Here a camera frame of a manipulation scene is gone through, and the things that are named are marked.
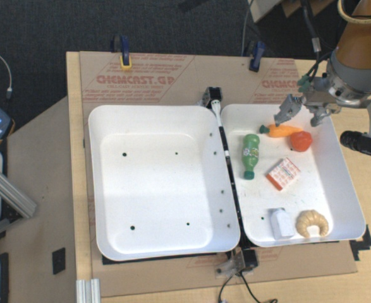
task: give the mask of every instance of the green bottle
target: green bottle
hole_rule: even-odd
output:
[[[245,167],[244,178],[254,178],[254,167],[258,163],[258,145],[260,138],[256,134],[248,134],[243,140],[243,164]]]

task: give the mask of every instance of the toy carrot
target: toy carrot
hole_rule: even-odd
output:
[[[275,124],[270,124],[268,127],[265,127],[264,125],[260,127],[260,133],[268,134],[268,136],[273,138],[287,137],[293,133],[298,133],[300,131],[302,131],[302,128],[285,126],[282,124],[278,127]]]

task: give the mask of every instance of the toy croissant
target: toy croissant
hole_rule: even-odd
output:
[[[319,234],[321,237],[327,235],[329,231],[329,223],[327,219],[319,212],[316,210],[307,210],[301,212],[296,223],[296,229],[299,234],[304,236],[304,238],[309,238],[310,234],[308,233],[307,228],[311,225],[316,225],[319,227]]]

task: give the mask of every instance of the dark background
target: dark background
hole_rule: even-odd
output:
[[[0,61],[0,107],[20,128],[66,96],[66,52],[109,51],[115,33],[128,36],[131,52],[240,56],[247,7],[247,0],[0,0],[0,55],[14,89],[6,105]],[[336,1],[315,22],[335,46],[344,27]],[[301,10],[286,18],[276,6],[257,24],[249,16],[251,40],[266,44],[267,57],[314,59]]]

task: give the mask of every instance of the red tomato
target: red tomato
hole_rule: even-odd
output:
[[[291,134],[291,144],[297,152],[305,152],[313,142],[312,135],[307,131]]]

